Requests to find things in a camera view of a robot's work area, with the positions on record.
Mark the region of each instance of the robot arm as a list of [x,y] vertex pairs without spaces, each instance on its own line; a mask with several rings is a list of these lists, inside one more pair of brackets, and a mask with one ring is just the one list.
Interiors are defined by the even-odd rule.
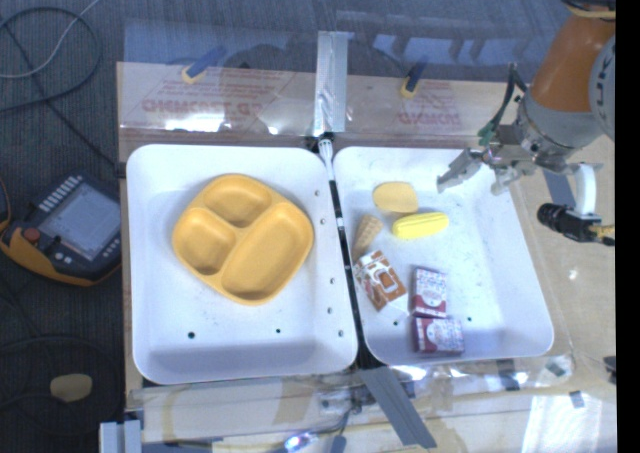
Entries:
[[[465,149],[438,177],[438,191],[461,184],[482,165],[489,166],[496,180],[491,191],[499,194],[538,167],[565,176],[583,177],[583,164],[568,159],[605,133],[615,141],[615,0],[562,0],[571,15],[552,42],[529,86],[520,79],[515,65],[502,106],[478,132],[484,150]],[[513,123],[501,124],[515,89],[518,109]],[[580,185],[578,200],[588,202],[593,185]],[[538,218],[554,230],[576,241],[605,241],[599,217],[593,210],[564,209],[583,228],[579,234],[553,226],[560,210],[546,207]]]

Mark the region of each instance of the white tray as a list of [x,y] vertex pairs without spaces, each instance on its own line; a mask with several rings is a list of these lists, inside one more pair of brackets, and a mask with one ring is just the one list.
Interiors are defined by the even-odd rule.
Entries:
[[[553,343],[553,325],[510,194],[491,194],[494,174],[487,167],[464,184],[438,193],[437,176],[458,154],[445,149],[348,147],[334,158],[349,244],[363,214],[381,218],[385,228],[369,250],[380,249],[408,288],[415,266],[445,272],[448,314],[462,322],[466,350],[461,356],[416,353],[410,319],[395,323],[383,318],[357,286],[365,340],[386,364],[533,357]],[[411,183],[420,211],[443,211],[450,225],[415,240],[393,236],[391,224],[400,215],[378,210],[372,199],[373,189],[388,181]]]
[[[272,301],[235,303],[171,246],[176,220],[214,177],[242,173],[309,216],[314,244]],[[327,173],[296,148],[148,145],[127,163],[133,358],[155,383],[322,374],[348,368],[357,338]]]

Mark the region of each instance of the yellow plate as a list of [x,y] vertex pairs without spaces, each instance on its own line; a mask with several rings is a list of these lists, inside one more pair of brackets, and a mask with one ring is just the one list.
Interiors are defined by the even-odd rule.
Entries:
[[178,259],[200,280],[246,305],[273,299],[313,245],[307,215],[260,181],[227,174],[184,210],[172,236]]

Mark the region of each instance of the small box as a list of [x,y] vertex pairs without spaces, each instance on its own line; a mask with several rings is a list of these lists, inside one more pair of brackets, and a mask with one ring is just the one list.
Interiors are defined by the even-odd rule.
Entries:
[[409,312],[420,318],[447,317],[447,277],[422,266],[413,272]]
[[455,318],[414,318],[416,352],[452,355],[464,352],[462,324]]
[[407,289],[381,251],[358,259],[354,274],[379,313],[394,320],[408,316]]

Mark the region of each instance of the red box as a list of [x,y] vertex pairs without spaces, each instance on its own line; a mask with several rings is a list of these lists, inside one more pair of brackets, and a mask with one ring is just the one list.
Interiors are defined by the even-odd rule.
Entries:
[[464,352],[462,324],[455,318],[414,318],[413,344],[417,352],[460,354]]
[[446,281],[446,275],[441,272],[417,267],[413,272],[409,312],[420,318],[446,318]]

